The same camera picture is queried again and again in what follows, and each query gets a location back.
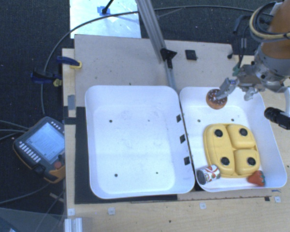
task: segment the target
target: black dot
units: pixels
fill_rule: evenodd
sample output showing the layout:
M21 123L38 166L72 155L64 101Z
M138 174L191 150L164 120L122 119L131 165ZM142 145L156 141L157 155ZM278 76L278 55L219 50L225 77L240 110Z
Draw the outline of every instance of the black dot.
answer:
M222 137L223 133L222 133L221 130L217 129L217 130L215 130L215 135L216 135L217 137Z
M247 162L248 162L248 164L249 164L250 166L254 166L254 165L256 165L256 160L254 160L252 157L249 157L249 158L247 159Z
M247 131L246 129L244 129L244 128L241 128L241 129L240 129L240 134L241 134L242 136L247 136L247 135L248 135L248 131Z
M222 165L228 166L230 164L230 161L227 157L221 158Z

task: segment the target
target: white tray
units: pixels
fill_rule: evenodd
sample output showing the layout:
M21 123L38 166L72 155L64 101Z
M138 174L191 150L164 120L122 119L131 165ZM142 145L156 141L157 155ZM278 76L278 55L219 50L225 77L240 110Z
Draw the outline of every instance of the white tray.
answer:
M177 93L93 86L85 95L90 187L103 199L189 192L195 178Z
M235 123L248 127L255 136L259 150L261 167L266 184L258 187L246 178L220 178L205 185L209 192L238 189L279 188L285 185L287 174L283 165L272 127L264 117L265 106L262 96L255 94L252 100L244 100L244 92L239 88L228 96L228 102L220 110L210 108L205 100L209 90L215 87L186 87L180 92L180 102L184 114L188 141L195 169L206 167L203 147L203 132L210 124Z

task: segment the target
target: wooden table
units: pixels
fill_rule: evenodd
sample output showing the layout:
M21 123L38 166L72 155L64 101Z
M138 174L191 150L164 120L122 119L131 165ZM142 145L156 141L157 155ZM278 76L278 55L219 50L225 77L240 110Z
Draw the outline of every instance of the wooden table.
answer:
M94 42L102 40L100 36L90 37L93 37ZM148 40L142 39L135 39L135 42L138 46L147 47L149 44ZM232 67L237 62L237 57L233 57L231 60L226 58L231 51L229 45L171 41L166 43L171 50L178 51L178 54L183 53L182 47L197 49L199 57L197 68L184 66L177 71L176 67L179 62L174 58L174 75L179 90L185 86L217 87L225 77L230 77ZM98 48L107 49L107 44L107 41L102 40L96 51ZM138 55L136 47L132 47L131 51L131 56ZM104 59L99 53L94 53L100 56L101 63L110 59L107 57ZM64 49L63 55L73 58L74 49ZM246 56L243 64L250 63L252 60L252 56ZM130 62L129 59L124 63L118 59L112 61L123 66L129 65ZM157 61L157 59L153 57L148 61ZM76 71L67 65L63 66L65 106L68 106L68 96L75 95L78 85L75 83ZM97 78L92 76L92 84L108 84L112 81L111 76L110 74L110 78L107 80L103 80L99 76ZM265 91L262 93L262 97L266 107L272 106L284 110L285 98L282 94ZM69 109L68 113L69 117L75 117L75 109ZM179 200L172 202L74 204L75 125L65 125L68 216L69 218L82 218L84 231L92 232L290 231L290 131L284 130L276 124L272 124L272 128L288 175L286 185L277 190L197 192L197 195L196 192L192 192L179 195ZM108 214L109 208L115 208L114 215Z

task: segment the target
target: tin can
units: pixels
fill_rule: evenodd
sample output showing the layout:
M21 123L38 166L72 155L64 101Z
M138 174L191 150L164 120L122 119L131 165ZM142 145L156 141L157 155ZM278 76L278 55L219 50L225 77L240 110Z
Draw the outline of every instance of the tin can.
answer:
M220 178L220 171L216 165L197 170L197 179L201 185Z

